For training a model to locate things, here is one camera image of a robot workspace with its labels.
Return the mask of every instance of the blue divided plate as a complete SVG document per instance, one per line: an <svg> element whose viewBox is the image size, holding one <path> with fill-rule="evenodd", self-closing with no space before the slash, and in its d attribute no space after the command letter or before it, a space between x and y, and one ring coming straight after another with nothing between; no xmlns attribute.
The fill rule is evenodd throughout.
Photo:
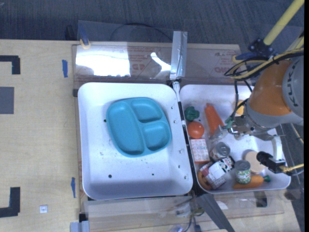
<svg viewBox="0 0 309 232"><path fill-rule="evenodd" d="M127 157L157 152L172 138L163 110L146 97L114 102L107 109L106 123L114 146Z"/></svg>

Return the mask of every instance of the gray carpet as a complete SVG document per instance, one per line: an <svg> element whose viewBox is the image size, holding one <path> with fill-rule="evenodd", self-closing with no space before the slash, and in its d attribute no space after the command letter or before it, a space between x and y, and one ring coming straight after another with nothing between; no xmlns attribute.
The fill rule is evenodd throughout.
<svg viewBox="0 0 309 232"><path fill-rule="evenodd" d="M0 39L66 40L79 20L188 31L189 43L239 44L243 52L265 37L293 0L0 0ZM282 52L304 28L304 7L274 41ZM303 163L303 145L283 127L290 164ZM303 127L297 128L303 138ZM293 177L287 194L304 231L304 175Z"/></svg>

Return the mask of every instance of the can lid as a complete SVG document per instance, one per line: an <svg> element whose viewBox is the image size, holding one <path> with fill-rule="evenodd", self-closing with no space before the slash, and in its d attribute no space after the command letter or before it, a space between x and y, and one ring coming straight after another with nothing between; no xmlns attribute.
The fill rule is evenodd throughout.
<svg viewBox="0 0 309 232"><path fill-rule="evenodd" d="M219 142L215 146L218 154L222 156L228 156L231 153L231 148L223 142Z"/></svg>
<svg viewBox="0 0 309 232"><path fill-rule="evenodd" d="M234 168L239 171L250 169L250 163L247 160L238 160L235 162Z"/></svg>

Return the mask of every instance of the blue tape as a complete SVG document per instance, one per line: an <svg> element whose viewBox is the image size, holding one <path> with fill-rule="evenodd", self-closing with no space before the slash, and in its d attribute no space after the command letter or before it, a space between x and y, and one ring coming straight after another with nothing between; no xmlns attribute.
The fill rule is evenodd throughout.
<svg viewBox="0 0 309 232"><path fill-rule="evenodd" d="M62 71L63 76L68 77L68 62L66 60L62 60Z"/></svg>
<svg viewBox="0 0 309 232"><path fill-rule="evenodd" d="M71 180L71 187L72 187L72 191L73 191L73 198L76 198L75 196L75 178L72 177L72 180Z"/></svg>

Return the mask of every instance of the wooden table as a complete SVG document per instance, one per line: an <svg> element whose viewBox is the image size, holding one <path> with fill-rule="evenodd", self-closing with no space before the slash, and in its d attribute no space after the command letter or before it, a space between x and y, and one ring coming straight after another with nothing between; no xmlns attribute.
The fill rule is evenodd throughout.
<svg viewBox="0 0 309 232"><path fill-rule="evenodd" d="M9 206L10 188L20 187L21 193L18 216L0 218L1 232L65 232L70 231L71 222L78 221L73 44L76 42L0 41L0 55L21 60L21 74L14 75L10 62L0 62L0 87L14 87L14 114L0 114L0 208ZM62 60L68 63L68 77L64 77ZM291 203L281 202L284 213L229 221L236 231L299 231ZM41 205L47 205L47 213L40 213ZM204 231L217 229L212 221L200 225ZM127 231L166 232L169 228Z"/></svg>

